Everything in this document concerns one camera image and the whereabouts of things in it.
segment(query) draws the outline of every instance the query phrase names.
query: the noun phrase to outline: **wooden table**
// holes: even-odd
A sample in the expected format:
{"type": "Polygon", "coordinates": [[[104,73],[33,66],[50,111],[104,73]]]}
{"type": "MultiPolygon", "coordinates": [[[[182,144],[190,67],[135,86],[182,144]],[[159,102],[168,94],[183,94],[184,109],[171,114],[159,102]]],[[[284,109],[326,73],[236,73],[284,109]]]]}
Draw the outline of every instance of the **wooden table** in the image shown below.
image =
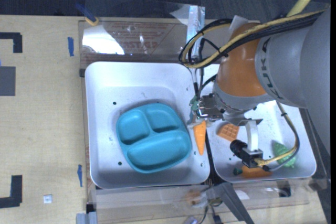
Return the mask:
{"type": "MultiPolygon", "coordinates": [[[[15,96],[0,97],[0,197],[23,177],[23,202],[0,209],[0,223],[75,223],[87,202],[79,29],[83,17],[0,16],[0,32],[23,36],[23,53],[0,39],[1,66],[16,67],[15,96]],[[68,37],[74,40],[70,56],[68,37]],[[77,174],[82,166],[82,187],[77,174]],[[44,203],[52,195],[52,203],[44,203]]],[[[326,223],[317,193],[309,203],[249,210],[256,223],[326,223]]],[[[222,221],[235,222],[232,213],[222,221]]],[[[144,221],[183,223],[186,218],[144,221]]],[[[204,223],[211,223],[207,217],[204,223]]]]}

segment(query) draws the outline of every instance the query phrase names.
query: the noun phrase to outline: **light wood surface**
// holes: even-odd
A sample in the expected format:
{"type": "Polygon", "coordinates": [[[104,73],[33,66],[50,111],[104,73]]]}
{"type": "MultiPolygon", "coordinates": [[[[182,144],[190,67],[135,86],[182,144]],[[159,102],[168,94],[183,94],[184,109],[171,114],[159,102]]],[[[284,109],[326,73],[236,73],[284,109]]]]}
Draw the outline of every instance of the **light wood surface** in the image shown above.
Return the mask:
{"type": "MultiPolygon", "coordinates": [[[[16,96],[0,97],[0,197],[9,196],[10,177],[23,176],[20,207],[0,209],[0,223],[76,223],[85,212],[86,159],[79,77],[82,17],[0,16],[1,32],[20,32],[23,53],[0,39],[2,66],[16,67],[16,96]],[[68,51],[74,39],[75,56],[68,51]],[[77,175],[82,165],[83,187],[77,175]],[[43,196],[52,194],[51,204],[43,196]]],[[[255,223],[326,223],[317,193],[306,205],[249,210],[255,223]]],[[[232,213],[221,214],[236,222],[232,213]]],[[[183,218],[133,223],[183,223],[183,218]]],[[[207,217],[204,223],[212,223],[207,217]]]]}

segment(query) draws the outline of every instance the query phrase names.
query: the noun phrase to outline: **blue bowl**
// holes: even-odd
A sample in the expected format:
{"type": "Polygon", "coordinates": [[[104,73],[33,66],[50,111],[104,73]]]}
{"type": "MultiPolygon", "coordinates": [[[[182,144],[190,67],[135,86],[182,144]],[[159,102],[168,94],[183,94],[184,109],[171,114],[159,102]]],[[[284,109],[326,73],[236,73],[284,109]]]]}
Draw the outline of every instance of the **blue bowl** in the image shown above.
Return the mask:
{"type": "Polygon", "coordinates": [[[117,137],[129,165],[144,174],[177,165],[192,149],[180,117],[161,103],[143,105],[122,114],[117,121],[117,137]]]}

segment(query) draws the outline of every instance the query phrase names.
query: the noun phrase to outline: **blue tape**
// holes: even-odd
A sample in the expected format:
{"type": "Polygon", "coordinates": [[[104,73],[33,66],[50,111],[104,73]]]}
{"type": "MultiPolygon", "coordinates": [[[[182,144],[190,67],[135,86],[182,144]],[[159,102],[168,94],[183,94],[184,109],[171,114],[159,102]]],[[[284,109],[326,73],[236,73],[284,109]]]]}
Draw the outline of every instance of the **blue tape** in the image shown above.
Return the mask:
{"type": "Polygon", "coordinates": [[[82,180],[83,173],[82,173],[82,166],[80,164],[78,164],[77,175],[79,178],[80,187],[82,187],[83,186],[83,180],[82,180]]]}
{"type": "Polygon", "coordinates": [[[70,53],[70,56],[75,56],[73,51],[74,51],[74,39],[72,37],[68,37],[68,49],[69,49],[69,53],[70,53]]]}
{"type": "Polygon", "coordinates": [[[76,3],[75,7],[76,7],[77,10],[82,12],[84,14],[84,16],[87,17],[93,23],[97,20],[95,18],[95,16],[87,8],[85,8],[83,5],[81,5],[79,3],[76,3]]]}

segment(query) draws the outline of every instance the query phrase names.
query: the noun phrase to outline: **gray square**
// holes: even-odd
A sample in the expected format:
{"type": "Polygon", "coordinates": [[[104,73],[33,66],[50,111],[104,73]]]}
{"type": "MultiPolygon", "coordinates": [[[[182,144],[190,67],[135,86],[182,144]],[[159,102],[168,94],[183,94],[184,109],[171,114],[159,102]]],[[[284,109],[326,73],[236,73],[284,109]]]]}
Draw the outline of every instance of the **gray square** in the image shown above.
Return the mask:
{"type": "Polygon", "coordinates": [[[15,96],[15,67],[0,67],[0,96],[15,96]]]}

